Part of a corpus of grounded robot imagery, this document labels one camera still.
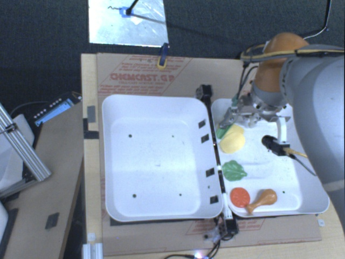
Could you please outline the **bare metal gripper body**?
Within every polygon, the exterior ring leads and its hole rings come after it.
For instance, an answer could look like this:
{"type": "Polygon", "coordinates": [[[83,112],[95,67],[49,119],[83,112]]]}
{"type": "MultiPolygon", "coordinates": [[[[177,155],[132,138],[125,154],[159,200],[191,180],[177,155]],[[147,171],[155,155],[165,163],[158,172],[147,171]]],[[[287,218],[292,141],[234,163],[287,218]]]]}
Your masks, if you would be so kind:
{"type": "Polygon", "coordinates": [[[290,115],[281,115],[280,112],[286,107],[286,102],[278,93],[248,93],[240,96],[235,106],[231,107],[231,118],[235,122],[239,117],[253,119],[253,122],[265,120],[277,122],[291,119],[290,115]]]}

